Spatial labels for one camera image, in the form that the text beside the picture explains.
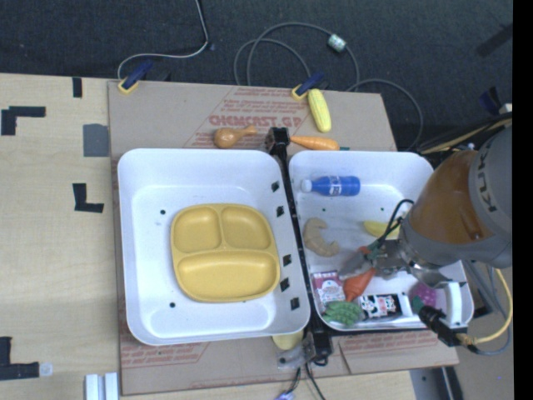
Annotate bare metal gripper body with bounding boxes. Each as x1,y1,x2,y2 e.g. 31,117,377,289
367,239,453,289

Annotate short orange carrot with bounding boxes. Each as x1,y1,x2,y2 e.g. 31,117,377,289
342,267,377,303

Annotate yellow banana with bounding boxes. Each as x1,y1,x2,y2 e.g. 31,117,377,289
362,220,401,241

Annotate pink and white carton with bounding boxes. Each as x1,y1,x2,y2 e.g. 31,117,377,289
311,269,347,308

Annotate beige croissant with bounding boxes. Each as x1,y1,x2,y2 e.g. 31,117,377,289
301,217,341,258

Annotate cow print carton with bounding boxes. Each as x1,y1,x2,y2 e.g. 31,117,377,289
358,292,414,321

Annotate green grapes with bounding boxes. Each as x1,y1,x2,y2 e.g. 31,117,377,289
321,300,364,325

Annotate magenta packet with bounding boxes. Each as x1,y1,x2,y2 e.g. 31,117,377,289
409,282,439,311

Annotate white plastic tray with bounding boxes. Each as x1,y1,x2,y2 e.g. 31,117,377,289
287,150,476,333
117,147,311,347

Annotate thin black rod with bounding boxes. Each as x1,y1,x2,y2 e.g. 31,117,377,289
276,142,328,341

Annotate blue bottle white cap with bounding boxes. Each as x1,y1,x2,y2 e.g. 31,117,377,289
300,174,362,198

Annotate yellow rounded toy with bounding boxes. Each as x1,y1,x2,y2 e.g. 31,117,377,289
271,330,306,352

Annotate long orange carrot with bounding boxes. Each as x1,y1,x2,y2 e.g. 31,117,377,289
289,135,351,153

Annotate yellow divided plate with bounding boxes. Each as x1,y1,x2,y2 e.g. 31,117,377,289
169,202,281,304

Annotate yellow corn cob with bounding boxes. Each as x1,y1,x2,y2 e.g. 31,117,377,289
306,87,333,134

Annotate brown chicken drumstick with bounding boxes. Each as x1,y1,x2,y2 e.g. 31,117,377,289
212,124,259,150

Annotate brown cardboard board red print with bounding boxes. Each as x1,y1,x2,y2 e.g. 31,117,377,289
107,80,461,397

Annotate black cylinder on white bracket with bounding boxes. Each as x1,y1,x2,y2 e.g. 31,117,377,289
417,280,470,348

